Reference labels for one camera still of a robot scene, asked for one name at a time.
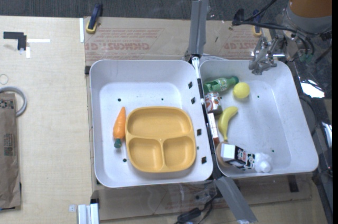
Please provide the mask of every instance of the metal ring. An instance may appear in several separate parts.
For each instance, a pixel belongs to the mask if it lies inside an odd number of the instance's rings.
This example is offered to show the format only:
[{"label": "metal ring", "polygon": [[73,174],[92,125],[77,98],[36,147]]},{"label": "metal ring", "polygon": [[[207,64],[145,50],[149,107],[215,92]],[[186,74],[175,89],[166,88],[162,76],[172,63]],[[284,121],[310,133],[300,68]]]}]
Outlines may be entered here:
[{"label": "metal ring", "polygon": [[6,92],[6,91],[16,92],[23,99],[23,105],[22,105],[22,107],[16,112],[16,116],[19,117],[20,115],[22,115],[24,113],[24,111],[25,111],[25,109],[27,107],[27,98],[26,98],[26,95],[18,87],[6,86],[6,87],[0,88],[0,93],[1,92]]},{"label": "metal ring", "polygon": [[[1,77],[4,76],[6,78],[5,82],[1,82]],[[6,85],[8,83],[8,75],[6,74],[0,74],[0,84],[1,85]]]}]

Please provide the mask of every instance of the orange carrot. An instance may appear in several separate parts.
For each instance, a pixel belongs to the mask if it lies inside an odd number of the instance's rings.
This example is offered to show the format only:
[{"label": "orange carrot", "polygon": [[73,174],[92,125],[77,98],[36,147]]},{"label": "orange carrot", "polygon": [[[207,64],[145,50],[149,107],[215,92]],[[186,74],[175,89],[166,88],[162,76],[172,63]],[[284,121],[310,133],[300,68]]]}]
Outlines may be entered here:
[{"label": "orange carrot", "polygon": [[121,148],[121,139],[126,136],[126,108],[122,107],[120,113],[117,115],[114,127],[112,129],[112,136],[115,139],[114,147]]}]

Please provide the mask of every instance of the brown package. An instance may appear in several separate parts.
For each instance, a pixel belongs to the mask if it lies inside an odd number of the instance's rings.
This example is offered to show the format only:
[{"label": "brown package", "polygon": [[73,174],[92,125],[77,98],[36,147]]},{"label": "brown package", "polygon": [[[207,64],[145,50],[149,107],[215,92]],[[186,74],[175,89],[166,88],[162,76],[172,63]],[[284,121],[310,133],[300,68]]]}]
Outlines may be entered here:
[{"label": "brown package", "polygon": [[0,209],[20,206],[15,94],[0,94]]}]

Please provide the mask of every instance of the toy banana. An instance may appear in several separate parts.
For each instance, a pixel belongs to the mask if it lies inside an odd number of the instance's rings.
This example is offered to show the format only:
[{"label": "toy banana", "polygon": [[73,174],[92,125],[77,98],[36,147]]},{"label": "toy banana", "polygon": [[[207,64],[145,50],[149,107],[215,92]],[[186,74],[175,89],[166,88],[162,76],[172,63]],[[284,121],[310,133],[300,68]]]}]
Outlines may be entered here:
[{"label": "toy banana", "polygon": [[227,131],[229,120],[237,113],[238,108],[231,106],[223,110],[221,116],[218,119],[218,130],[224,137],[224,140],[228,140]]}]

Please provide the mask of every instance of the soda can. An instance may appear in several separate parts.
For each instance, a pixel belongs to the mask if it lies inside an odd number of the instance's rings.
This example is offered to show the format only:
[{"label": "soda can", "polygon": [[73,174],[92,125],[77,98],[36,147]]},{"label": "soda can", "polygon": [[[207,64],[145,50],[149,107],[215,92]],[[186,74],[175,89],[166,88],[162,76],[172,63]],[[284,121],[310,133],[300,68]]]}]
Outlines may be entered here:
[{"label": "soda can", "polygon": [[218,92],[208,92],[205,95],[205,105],[208,113],[218,115],[222,113],[221,98]]}]

